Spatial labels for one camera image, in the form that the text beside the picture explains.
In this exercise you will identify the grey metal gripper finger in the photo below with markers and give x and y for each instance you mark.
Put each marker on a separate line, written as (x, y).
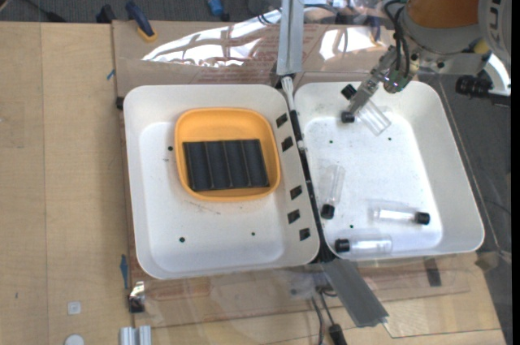
(369, 95)
(359, 96)

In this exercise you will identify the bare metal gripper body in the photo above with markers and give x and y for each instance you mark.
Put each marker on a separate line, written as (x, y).
(388, 65)

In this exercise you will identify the clear plastic bottle black cap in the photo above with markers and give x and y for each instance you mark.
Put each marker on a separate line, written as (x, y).
(365, 245)
(333, 183)
(375, 120)
(396, 214)

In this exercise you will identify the loose black cap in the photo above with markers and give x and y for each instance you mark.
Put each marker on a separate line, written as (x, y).
(348, 91)

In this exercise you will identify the white plastic tray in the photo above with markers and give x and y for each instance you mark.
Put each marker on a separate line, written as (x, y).
(390, 173)
(211, 229)

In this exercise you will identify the orange plate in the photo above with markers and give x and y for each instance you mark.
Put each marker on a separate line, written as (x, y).
(223, 122)

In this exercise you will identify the black ribbed rack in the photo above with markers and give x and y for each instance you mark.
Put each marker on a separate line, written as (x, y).
(225, 165)

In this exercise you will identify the blue bottle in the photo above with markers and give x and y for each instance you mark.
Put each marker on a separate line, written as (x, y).
(214, 0)

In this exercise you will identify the black cylinder on white bracket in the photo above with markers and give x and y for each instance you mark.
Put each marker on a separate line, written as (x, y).
(473, 85)

